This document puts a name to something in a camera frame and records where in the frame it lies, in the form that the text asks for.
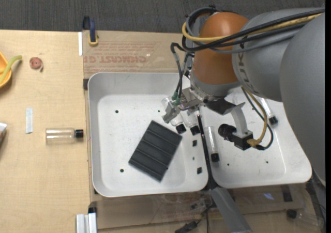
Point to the orange divided plate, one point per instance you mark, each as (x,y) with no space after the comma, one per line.
(5,71)

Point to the black cylinder on white bracket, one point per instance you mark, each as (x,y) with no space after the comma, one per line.
(241,137)

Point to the black ribbed rectangular pad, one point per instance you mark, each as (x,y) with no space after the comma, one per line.
(155,150)

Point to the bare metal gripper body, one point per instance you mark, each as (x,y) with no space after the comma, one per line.
(192,99)

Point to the white plastic tray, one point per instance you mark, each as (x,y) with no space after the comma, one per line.
(248,167)
(124,139)

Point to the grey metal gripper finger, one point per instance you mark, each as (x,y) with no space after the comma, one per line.
(169,113)

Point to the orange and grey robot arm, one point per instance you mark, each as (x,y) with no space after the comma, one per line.
(261,53)

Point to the round brown biscuit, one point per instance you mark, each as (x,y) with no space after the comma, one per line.
(35,62)

